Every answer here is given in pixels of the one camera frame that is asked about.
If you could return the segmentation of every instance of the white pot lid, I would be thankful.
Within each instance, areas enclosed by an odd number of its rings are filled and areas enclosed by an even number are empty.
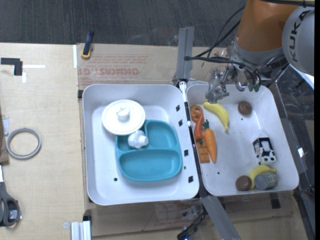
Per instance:
[[[104,128],[114,135],[130,135],[139,130],[146,120],[144,108],[130,99],[110,103],[102,112]]]

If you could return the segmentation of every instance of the gray ring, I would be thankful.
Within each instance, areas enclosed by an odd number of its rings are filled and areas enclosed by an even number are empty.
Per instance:
[[[14,136],[16,136],[17,134],[19,134],[19,133],[25,133],[25,132],[31,133],[31,134],[33,134],[33,135],[37,138],[37,140],[38,140],[38,146],[37,146],[37,147],[35,148],[35,150],[32,151],[30,154],[27,154],[27,155],[19,155],[19,154],[14,153],[14,152],[11,150],[11,148],[10,148],[10,142],[11,142],[11,139],[12,139]],[[28,128],[28,127],[17,128],[17,129],[14,129],[12,132],[9,133],[8,138],[7,138],[7,140],[6,140],[6,148],[7,148],[8,152],[9,152],[9,154],[10,154],[13,158],[19,159],[19,160],[26,160],[26,159],[32,158],[33,156],[35,156],[35,155],[39,152],[39,150],[40,150],[40,148],[41,148],[41,137],[40,137],[39,133],[38,133],[37,131],[35,131],[34,129],[32,129],[32,128]]]

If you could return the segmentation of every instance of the scissors handle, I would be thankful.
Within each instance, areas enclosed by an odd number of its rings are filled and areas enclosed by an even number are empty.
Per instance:
[[[10,211],[17,211],[16,218],[10,218]],[[6,190],[4,182],[0,182],[0,222],[3,221],[5,226],[12,226],[18,222],[20,217],[20,207],[17,200],[13,199]]]

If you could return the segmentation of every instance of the brown pretzel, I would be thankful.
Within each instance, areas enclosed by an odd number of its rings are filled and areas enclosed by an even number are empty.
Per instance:
[[[204,111],[199,105],[193,105],[190,109],[190,113],[191,113],[191,120],[196,123],[198,121],[198,118],[201,116],[201,114],[204,113]]]

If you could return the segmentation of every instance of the light wood surface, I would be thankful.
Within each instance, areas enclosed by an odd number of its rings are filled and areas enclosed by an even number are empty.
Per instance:
[[[0,65],[0,105],[2,116],[9,118],[9,131],[30,127],[42,138],[41,150],[35,157],[10,158],[3,165],[6,189],[18,200],[22,220],[13,228],[0,227],[0,240],[69,240],[68,223],[81,222],[85,212],[78,72],[74,68],[73,46],[0,43],[0,51],[2,58],[20,58],[24,65],[45,65],[25,69],[26,83],[22,83],[21,76],[14,76],[13,66]],[[36,145],[32,135],[22,133],[12,140],[11,148],[26,154]],[[293,197],[289,205],[287,216],[240,221],[233,214],[231,219],[242,239],[307,239]],[[256,217],[255,212],[248,218]],[[126,225],[119,222],[119,227]],[[181,230],[93,239],[177,239]],[[213,225],[201,226],[196,234],[195,239],[221,239]]]

